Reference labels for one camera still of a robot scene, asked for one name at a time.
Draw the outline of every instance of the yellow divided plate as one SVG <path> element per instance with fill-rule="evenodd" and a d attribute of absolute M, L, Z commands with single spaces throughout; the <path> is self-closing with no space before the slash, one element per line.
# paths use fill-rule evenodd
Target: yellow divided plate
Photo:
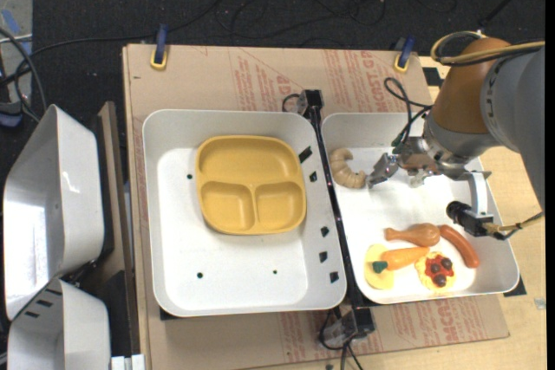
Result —
<path fill-rule="evenodd" d="M 282 140 L 217 136 L 195 162 L 197 193 L 207 224 L 234 235 L 282 233 L 306 215 L 303 170 Z"/>

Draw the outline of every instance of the toy food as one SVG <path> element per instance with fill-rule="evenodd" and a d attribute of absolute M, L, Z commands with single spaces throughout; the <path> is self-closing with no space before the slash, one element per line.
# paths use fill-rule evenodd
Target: toy food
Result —
<path fill-rule="evenodd" d="M 456 279 L 451 259 L 438 251 L 432 251 L 416 261 L 418 277 L 427 289 L 436 292 L 445 291 L 451 287 Z"/>
<path fill-rule="evenodd" d="M 480 265 L 480 258 L 473 246 L 457 230 L 450 225 L 441 225 L 440 233 L 460 252 L 465 265 L 469 269 L 475 269 Z"/>
<path fill-rule="evenodd" d="M 406 249 L 387 250 L 382 253 L 380 261 L 387 263 L 388 270 L 402 269 L 422 256 L 430 249 L 428 247 L 409 247 Z"/>
<path fill-rule="evenodd" d="M 366 180 L 364 171 L 353 172 L 346 159 L 353 159 L 353 153 L 347 148 L 338 148 L 330 155 L 331 176 L 339 184 L 348 188 L 363 188 Z"/>
<path fill-rule="evenodd" d="M 368 248 L 366 256 L 364 257 L 364 278 L 369 286 L 375 289 L 385 290 L 393 288 L 393 271 L 382 269 L 377 273 L 373 266 L 374 263 L 381 261 L 382 254 L 387 250 L 388 249 L 380 243 L 376 243 Z"/>
<path fill-rule="evenodd" d="M 440 242 L 440 229 L 428 222 L 413 225 L 406 230 L 385 229 L 386 241 L 402 240 L 420 245 L 421 247 L 432 247 Z"/>

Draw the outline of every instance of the cardboard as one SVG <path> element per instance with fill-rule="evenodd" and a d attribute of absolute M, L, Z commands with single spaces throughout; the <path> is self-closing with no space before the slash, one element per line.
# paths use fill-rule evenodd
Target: cardboard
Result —
<path fill-rule="evenodd" d="M 388 51 L 172 46 L 166 69 L 157 71 L 149 66 L 153 49 L 132 44 L 122 53 L 140 345 L 147 368 L 323 368 L 309 362 L 338 356 L 317 341 L 323 312 L 161 318 L 152 290 L 142 122 L 163 108 L 280 111 L 288 94 L 305 88 L 322 90 L 326 114 L 403 112 L 404 103 L 387 93 L 383 80 L 393 76 L 412 101 L 431 103 L 419 58 L 411 55 L 407 73 L 399 74 L 392 68 L 395 53 Z M 353 343 L 359 358 L 509 335 L 497 295 L 372 311 L 377 330 Z M 483 355 L 488 359 L 489 353 Z"/>

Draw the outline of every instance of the toy sausage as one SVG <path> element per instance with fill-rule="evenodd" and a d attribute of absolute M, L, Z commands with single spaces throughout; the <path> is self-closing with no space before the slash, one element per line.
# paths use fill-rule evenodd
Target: toy sausage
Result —
<path fill-rule="evenodd" d="M 441 225 L 440 233 L 460 252 L 469 269 L 475 269 L 480 265 L 480 258 L 473 246 L 457 230 L 450 225 Z"/>

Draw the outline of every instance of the white plastic tub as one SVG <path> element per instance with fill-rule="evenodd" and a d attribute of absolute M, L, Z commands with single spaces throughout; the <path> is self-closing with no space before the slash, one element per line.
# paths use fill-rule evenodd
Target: white plastic tub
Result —
<path fill-rule="evenodd" d="M 332 114 L 323 121 L 323 141 L 328 155 L 337 148 L 349 148 L 354 157 L 348 161 L 351 169 L 355 172 L 364 170 L 369 174 L 383 153 L 391 154 L 391 141 L 406 123 L 406 114 Z M 422 120 L 418 120 L 411 135 L 421 135 L 421 131 Z M 481 171 L 480 161 L 476 159 L 467 169 Z M 355 190 L 337 184 L 334 187 L 356 284 L 371 301 L 390 304 L 504 293 L 518 284 L 519 268 L 508 241 L 469 236 L 446 214 L 447 205 L 454 200 L 470 204 L 468 182 L 436 176 L 425 179 L 420 187 L 411 188 L 407 172 L 399 169 L 391 179 L 375 185 L 371 190 Z M 487 208 L 494 215 L 494 221 L 500 224 L 500 215 L 489 186 Z M 405 241 L 386 241 L 384 230 L 388 227 L 404 230 L 423 222 L 452 225 L 472 244 L 480 257 L 480 266 L 477 269 L 467 268 L 455 247 L 442 238 L 431 250 L 442 251 L 454 262 L 457 280 L 448 293 L 438 294 L 426 289 L 420 283 L 414 266 L 395 272 L 392 289 L 370 287 L 364 278 L 364 256 L 368 247 L 374 243 L 381 243 L 388 249 L 414 247 Z"/>
<path fill-rule="evenodd" d="M 3 193 L 5 303 L 17 313 L 53 277 L 96 259 L 104 242 L 95 136 L 50 106 Z"/>
<path fill-rule="evenodd" d="M 110 358 L 106 306 L 58 279 L 10 325 L 8 370 L 107 370 Z"/>
<path fill-rule="evenodd" d="M 300 154 L 305 220 L 256 236 L 217 232 L 203 219 L 195 154 L 223 135 L 279 138 Z M 230 315 L 335 307 L 347 283 L 339 238 L 311 124 L 297 114 L 160 110 L 143 126 L 153 289 L 175 316 Z"/>

